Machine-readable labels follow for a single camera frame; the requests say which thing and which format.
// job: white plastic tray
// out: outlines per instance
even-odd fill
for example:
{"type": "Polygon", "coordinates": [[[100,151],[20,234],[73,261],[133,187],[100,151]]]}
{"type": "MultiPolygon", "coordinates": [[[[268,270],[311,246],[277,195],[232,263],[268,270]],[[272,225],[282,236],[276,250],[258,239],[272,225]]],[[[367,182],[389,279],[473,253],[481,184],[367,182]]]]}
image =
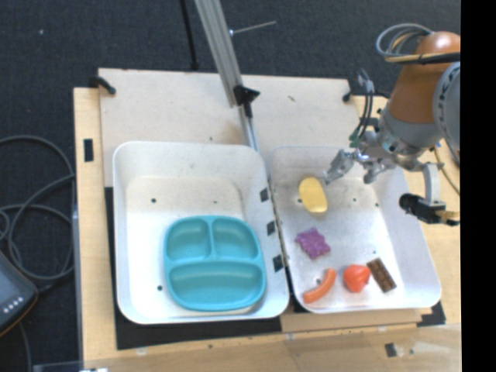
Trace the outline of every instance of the white plastic tray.
{"type": "Polygon", "coordinates": [[[298,201],[298,184],[308,176],[322,179],[339,147],[282,147],[270,157],[270,181],[281,235],[288,258],[294,294],[301,305],[314,313],[351,312],[393,308],[427,308],[441,295],[441,288],[419,221],[398,205],[408,192],[400,168],[364,184],[364,169],[355,164],[345,176],[324,191],[327,212],[315,215],[298,201]],[[311,260],[295,242],[296,236],[312,227],[324,235],[331,252],[311,260]],[[358,294],[343,283],[349,264],[366,264],[381,258],[397,287],[383,293],[374,279],[358,294]],[[331,291],[306,305],[302,295],[318,285],[324,270],[332,267],[338,276],[331,291]]]}
{"type": "Polygon", "coordinates": [[[277,231],[267,234],[274,206],[262,201],[268,187],[261,156],[247,146],[129,142],[113,158],[117,300],[139,324],[262,319],[281,314],[289,302],[277,231]],[[196,312],[176,304],[167,291],[163,244],[167,228],[195,215],[243,219],[258,236],[267,274],[265,295],[231,312],[196,312]]]}

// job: dark carpet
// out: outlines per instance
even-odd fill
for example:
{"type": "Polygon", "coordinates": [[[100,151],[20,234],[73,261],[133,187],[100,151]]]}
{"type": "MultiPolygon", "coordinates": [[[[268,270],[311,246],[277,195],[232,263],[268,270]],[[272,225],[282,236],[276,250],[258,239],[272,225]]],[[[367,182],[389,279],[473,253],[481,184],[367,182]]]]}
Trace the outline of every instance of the dark carpet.
{"type": "MultiPolygon", "coordinates": [[[[378,34],[403,22],[461,33],[461,0],[221,0],[243,74],[349,78],[359,67],[390,91],[399,72],[375,52],[378,34]]],[[[186,0],[200,71],[214,71],[193,0],[186,0]]],[[[72,89],[99,67],[189,70],[179,0],[0,0],[0,139],[40,136],[74,166],[72,89]]],[[[0,146],[0,208],[25,202],[67,173],[60,158],[33,142],[0,146]]],[[[70,215],[70,188],[43,200],[70,215]]],[[[5,230],[0,219],[0,233],[5,230]]],[[[22,264],[39,274],[63,268],[70,226],[29,210],[13,236],[22,264]]],[[[6,239],[0,250],[6,252],[6,239]]],[[[45,293],[23,320],[33,364],[76,360],[74,275],[45,293]]],[[[19,328],[0,338],[0,371],[26,370],[19,328]]]]}

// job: yellow object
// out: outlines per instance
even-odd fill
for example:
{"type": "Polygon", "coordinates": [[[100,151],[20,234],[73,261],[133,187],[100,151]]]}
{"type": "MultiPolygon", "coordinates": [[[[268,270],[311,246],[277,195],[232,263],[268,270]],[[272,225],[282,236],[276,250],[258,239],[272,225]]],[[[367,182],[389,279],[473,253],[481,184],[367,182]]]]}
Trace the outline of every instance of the yellow object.
{"type": "Polygon", "coordinates": [[[320,182],[315,177],[306,177],[298,186],[301,202],[309,212],[327,211],[327,198],[320,182]]]}

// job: blue plate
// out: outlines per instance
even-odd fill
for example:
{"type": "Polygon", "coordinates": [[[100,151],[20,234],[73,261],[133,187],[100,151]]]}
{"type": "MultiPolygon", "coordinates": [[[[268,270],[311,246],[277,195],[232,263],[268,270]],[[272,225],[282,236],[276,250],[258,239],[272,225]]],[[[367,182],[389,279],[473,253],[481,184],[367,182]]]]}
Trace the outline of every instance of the blue plate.
{"type": "Polygon", "coordinates": [[[228,216],[179,219],[164,243],[167,286],[182,307],[227,312],[249,307],[264,295],[264,259],[255,232],[228,216]]]}

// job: black electronic device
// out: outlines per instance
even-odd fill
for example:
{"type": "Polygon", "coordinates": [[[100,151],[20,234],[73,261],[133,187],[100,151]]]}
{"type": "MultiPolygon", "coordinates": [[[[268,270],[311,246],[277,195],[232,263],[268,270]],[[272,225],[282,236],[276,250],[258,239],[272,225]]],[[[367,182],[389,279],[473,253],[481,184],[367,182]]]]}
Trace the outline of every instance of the black electronic device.
{"type": "Polygon", "coordinates": [[[0,336],[22,319],[37,298],[36,286],[0,252],[0,336]]]}

